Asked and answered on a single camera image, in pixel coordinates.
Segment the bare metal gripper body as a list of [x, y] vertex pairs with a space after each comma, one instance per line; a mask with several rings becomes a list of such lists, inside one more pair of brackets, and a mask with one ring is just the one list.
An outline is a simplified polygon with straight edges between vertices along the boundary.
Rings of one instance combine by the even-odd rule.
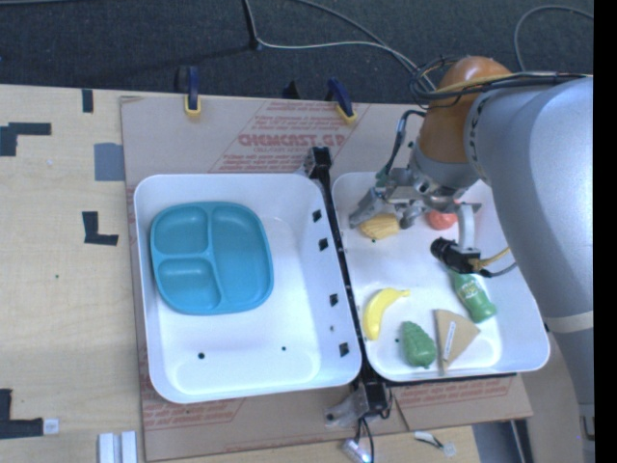
[[453, 213], [458, 201], [479, 179], [471, 166], [392, 169], [375, 187], [375, 213], [403, 209]]

